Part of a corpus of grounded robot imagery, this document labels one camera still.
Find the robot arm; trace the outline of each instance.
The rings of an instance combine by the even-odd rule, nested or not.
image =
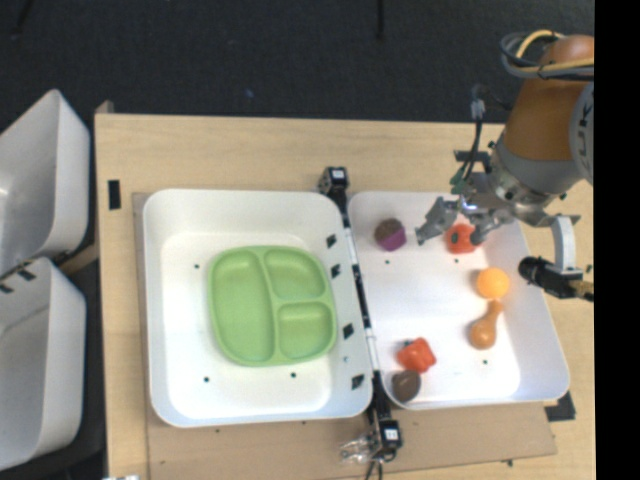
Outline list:
[[[546,43],[540,59],[526,60],[540,41]],[[580,217],[551,216],[545,208],[581,179],[593,185],[594,39],[541,30],[511,34],[501,50],[507,71],[524,79],[518,98],[488,154],[478,151],[484,103],[474,90],[476,137],[469,152],[456,154],[463,165],[451,180],[458,200],[436,202],[416,229],[418,243],[444,233],[459,213],[475,226],[476,245],[515,219],[550,227],[555,263],[525,258],[521,275],[556,297],[593,300],[592,286],[585,286],[574,265],[572,225]],[[482,164],[482,172],[473,171],[474,163]]]

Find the toy food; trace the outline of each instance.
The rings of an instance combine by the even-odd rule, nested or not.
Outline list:
[[[444,235],[449,252],[462,254],[475,251],[476,246],[471,243],[471,233],[474,229],[473,226],[464,223],[451,226]]]
[[[481,270],[476,279],[476,288],[485,299],[499,299],[509,290],[509,276],[498,267]]]
[[[504,306],[499,300],[489,301],[489,310],[471,326],[469,341],[475,348],[484,350],[492,347],[496,342],[496,321]]]
[[[386,251],[395,251],[407,243],[402,222],[398,219],[386,219],[376,227],[373,237],[376,243]]]
[[[398,362],[407,370],[425,373],[436,364],[436,356],[424,338],[417,338],[400,349],[396,355]]]
[[[398,402],[408,402],[414,399],[420,391],[421,384],[420,374],[415,370],[404,370],[391,378],[393,396]]]

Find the green plate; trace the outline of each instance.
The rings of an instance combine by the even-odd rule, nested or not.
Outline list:
[[[208,302],[222,351],[243,365],[308,361],[336,340],[331,285],[318,259],[302,249],[221,253],[209,267]]]

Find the white plastic container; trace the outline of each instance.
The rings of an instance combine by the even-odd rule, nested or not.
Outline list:
[[[172,189],[142,211],[151,403],[178,427],[353,416],[372,396],[349,244],[337,207],[314,193]],[[206,300],[207,266],[254,245],[314,254],[330,279],[338,337],[320,358],[247,367],[221,351]],[[332,276],[331,270],[339,269]]]
[[[396,352],[425,337],[437,364],[423,375],[408,409],[468,407],[561,397],[569,376],[542,292],[519,277],[528,255],[518,224],[504,226],[474,253],[454,257],[442,240],[417,245],[414,228],[443,194],[362,193],[350,201],[352,232],[323,195],[169,189],[152,194],[141,215],[151,403],[174,426],[353,416],[371,401],[374,369],[392,400],[391,378],[402,370]],[[374,229],[396,217],[407,244],[386,252]],[[327,237],[335,245],[327,246]],[[308,363],[246,367],[216,344],[207,313],[206,271],[216,254],[239,246],[288,245],[318,256],[332,280],[339,338],[325,357]],[[360,265],[372,322],[365,337],[353,262]],[[487,308],[473,273],[503,268],[511,278],[498,341],[478,351],[470,323]],[[343,328],[353,334],[343,339]]]
[[[26,272],[0,291],[0,470],[66,446],[82,415],[84,298],[46,258]]]
[[[86,302],[49,258],[84,238],[89,139],[57,90],[0,135],[0,470],[64,448],[81,420]]]

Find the wooden table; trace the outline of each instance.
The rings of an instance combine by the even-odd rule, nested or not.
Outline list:
[[[486,125],[483,142],[501,127]],[[145,116],[95,118],[110,476],[362,478],[338,447],[365,418],[175,429],[148,407],[132,199],[167,187],[312,190],[327,166],[344,166],[350,191],[448,192],[471,124]],[[593,262],[593,190],[580,182],[550,212],[582,215],[580,267]],[[553,259],[549,229],[525,228],[534,255]],[[395,411],[405,446],[385,465],[396,480],[595,478],[593,304],[547,297],[571,373],[577,417],[549,424],[542,403]],[[510,459],[522,459],[509,462]]]

